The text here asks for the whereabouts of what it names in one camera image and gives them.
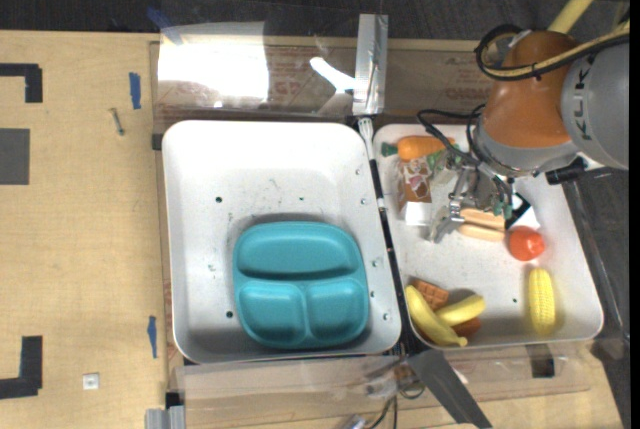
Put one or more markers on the black cylinder on white bracket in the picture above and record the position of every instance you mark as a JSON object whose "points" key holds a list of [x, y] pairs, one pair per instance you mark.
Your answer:
{"points": [[565, 172]]}

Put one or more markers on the thin black and white rod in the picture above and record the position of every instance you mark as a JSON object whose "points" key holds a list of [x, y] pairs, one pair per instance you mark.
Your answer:
{"points": [[382, 212]]}

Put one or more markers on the blue divided plate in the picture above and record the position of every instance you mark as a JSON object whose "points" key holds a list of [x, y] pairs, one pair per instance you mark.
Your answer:
{"points": [[300, 284]]}

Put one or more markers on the yellow banana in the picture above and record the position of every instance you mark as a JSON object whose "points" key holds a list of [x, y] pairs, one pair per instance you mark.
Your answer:
{"points": [[427, 319], [462, 309]]}

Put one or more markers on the toy hot dog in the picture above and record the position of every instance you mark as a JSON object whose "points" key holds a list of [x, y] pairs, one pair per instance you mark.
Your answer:
{"points": [[482, 226]]}

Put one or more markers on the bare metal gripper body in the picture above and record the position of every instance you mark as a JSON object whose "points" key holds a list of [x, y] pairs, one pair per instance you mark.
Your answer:
{"points": [[481, 189]]}

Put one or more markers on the brown waffle biscuit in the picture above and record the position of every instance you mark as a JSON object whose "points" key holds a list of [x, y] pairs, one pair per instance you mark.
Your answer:
{"points": [[432, 293]]}

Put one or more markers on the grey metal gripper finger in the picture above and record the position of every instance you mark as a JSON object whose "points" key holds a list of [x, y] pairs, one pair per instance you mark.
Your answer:
{"points": [[446, 223]]}

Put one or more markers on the orange round fruit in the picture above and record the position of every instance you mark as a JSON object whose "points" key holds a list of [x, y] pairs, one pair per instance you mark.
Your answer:
{"points": [[526, 243]]}

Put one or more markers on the yellow corn cob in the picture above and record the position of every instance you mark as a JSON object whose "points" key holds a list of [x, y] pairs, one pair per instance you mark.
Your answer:
{"points": [[542, 301]]}

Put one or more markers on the grey screw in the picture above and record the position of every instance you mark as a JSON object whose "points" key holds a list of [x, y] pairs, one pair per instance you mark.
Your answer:
{"points": [[117, 122]]}

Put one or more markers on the orange brown toy food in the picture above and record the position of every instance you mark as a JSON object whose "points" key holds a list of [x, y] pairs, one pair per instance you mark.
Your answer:
{"points": [[469, 327]]}

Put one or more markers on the white plastic tray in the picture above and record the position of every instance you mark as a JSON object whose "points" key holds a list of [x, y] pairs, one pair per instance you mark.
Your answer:
{"points": [[475, 267], [280, 167]]}

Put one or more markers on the small white square piece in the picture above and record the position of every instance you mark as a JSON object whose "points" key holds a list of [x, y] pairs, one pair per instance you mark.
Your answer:
{"points": [[90, 381]]}

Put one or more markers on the brown and white packet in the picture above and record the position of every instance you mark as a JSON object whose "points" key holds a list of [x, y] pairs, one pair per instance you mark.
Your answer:
{"points": [[415, 189]]}

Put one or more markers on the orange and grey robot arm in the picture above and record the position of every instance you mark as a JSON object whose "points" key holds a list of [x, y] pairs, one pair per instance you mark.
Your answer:
{"points": [[530, 117]]}

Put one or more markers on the orange carrot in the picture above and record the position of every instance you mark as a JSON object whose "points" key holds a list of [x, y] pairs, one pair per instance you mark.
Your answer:
{"points": [[420, 148]]}

